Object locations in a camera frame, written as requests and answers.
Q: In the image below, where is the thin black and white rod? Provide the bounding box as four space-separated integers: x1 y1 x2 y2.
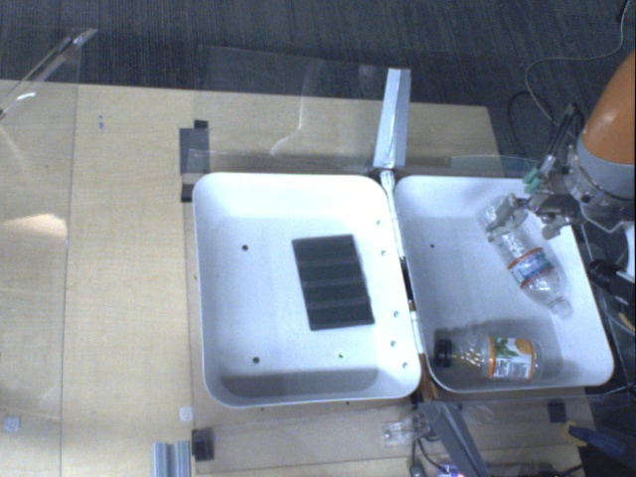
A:
379 168 424 358

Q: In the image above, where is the black cylinder on white bracket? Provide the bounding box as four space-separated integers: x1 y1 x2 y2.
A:
588 219 636 297

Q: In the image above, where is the white plastic tray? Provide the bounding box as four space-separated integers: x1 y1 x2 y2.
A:
191 171 423 409
393 174 616 395

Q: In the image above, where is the clear bottle with orange label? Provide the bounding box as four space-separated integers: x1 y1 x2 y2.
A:
432 332 545 383

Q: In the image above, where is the black ribbed rectangular pad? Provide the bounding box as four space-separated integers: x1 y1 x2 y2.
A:
290 234 377 333

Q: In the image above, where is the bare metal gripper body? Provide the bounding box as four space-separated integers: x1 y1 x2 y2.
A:
529 172 623 233

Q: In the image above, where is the clear plastic water bottle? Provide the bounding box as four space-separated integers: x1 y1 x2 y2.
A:
480 195 573 319

